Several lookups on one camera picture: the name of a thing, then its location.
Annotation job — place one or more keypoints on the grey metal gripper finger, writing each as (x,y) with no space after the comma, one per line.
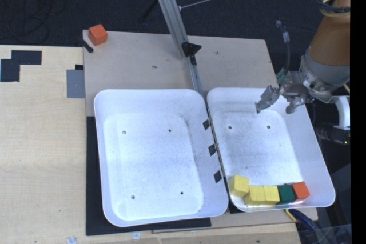
(267,98)
(296,104)

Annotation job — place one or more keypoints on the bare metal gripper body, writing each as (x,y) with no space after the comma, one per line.
(296,87)

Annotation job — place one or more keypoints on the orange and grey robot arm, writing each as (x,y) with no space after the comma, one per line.
(328,43)

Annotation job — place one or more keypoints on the white plastic tray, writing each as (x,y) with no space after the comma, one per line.
(154,163)
(257,145)

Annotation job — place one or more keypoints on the orange cube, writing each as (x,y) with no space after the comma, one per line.
(300,190)
(97,34)

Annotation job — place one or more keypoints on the green cube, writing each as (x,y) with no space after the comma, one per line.
(286,193)

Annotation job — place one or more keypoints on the yellow cube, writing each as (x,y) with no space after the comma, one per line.
(256,195)
(238,185)
(271,194)

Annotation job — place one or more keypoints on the pale wood board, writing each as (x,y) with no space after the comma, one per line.
(143,65)

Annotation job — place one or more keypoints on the black cylinder on white bracket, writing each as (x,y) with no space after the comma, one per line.
(333,132)

